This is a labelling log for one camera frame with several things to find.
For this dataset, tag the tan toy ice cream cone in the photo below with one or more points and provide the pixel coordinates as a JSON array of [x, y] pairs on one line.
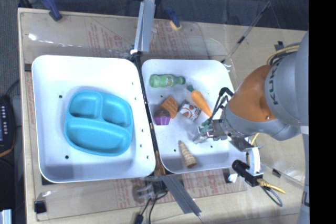
[[187, 154]]

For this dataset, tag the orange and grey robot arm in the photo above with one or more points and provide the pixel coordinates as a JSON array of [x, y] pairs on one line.
[[252, 102]]

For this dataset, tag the white plastic tray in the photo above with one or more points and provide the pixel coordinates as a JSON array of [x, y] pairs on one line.
[[210, 160], [52, 112]]

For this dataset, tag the black cylinder on white bracket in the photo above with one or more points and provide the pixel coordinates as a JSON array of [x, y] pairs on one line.
[[248, 170]]

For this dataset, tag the orange toy carrot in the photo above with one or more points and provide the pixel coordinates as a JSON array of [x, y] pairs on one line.
[[200, 101]]

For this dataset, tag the blue divided plate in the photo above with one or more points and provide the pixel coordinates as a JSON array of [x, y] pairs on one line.
[[99, 126]]

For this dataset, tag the white carton with orange print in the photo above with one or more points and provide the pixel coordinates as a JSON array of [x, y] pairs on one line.
[[190, 110]]

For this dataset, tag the purple toy cupcake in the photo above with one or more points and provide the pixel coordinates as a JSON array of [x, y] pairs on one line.
[[162, 118]]

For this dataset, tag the green plastic bottle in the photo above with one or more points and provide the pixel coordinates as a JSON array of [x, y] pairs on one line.
[[165, 81]]

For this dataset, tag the brown cardboard board red print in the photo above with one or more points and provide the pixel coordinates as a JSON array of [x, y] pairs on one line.
[[78, 34]]

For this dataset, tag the orange toy waffle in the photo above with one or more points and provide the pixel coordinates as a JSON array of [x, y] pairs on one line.
[[170, 106]]

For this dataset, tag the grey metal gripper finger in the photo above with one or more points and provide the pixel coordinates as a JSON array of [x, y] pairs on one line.
[[203, 129], [200, 138]]

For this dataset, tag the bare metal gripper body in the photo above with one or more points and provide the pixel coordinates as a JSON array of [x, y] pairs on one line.
[[218, 129]]

